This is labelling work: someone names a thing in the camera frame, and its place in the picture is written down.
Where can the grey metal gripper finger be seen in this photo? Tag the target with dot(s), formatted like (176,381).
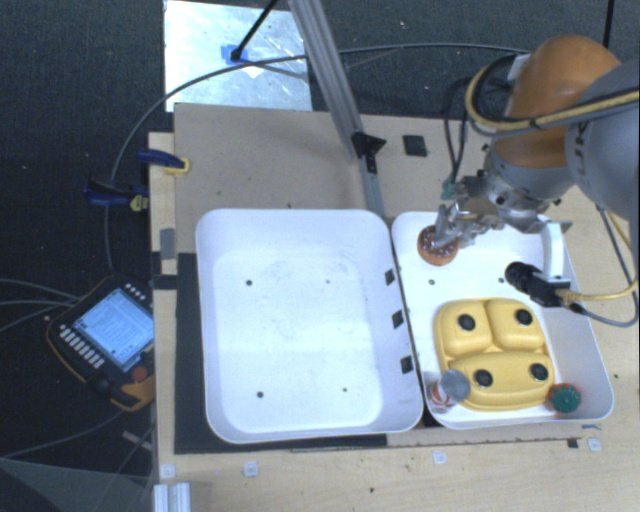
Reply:
(467,234)
(444,227)

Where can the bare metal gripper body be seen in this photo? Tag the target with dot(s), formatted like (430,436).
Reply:
(492,202)

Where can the brown sprinkled doughnut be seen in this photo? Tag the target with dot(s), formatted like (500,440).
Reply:
(436,254)

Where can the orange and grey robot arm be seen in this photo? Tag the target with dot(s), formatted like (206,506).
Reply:
(560,90)

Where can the white plastic tray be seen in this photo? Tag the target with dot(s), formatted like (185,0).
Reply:
(480,285)
(300,325)

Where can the yellow divided plate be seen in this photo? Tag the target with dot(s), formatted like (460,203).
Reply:
(495,350)

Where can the red and white can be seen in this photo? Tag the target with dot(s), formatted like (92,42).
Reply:
(452,387)

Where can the brown cardboard board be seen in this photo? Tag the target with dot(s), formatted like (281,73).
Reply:
(280,160)

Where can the orange and green toy vegetable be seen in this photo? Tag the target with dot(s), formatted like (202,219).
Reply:
(565,397)

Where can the black cylinder on white bracket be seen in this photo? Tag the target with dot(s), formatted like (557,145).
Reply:
(532,282)

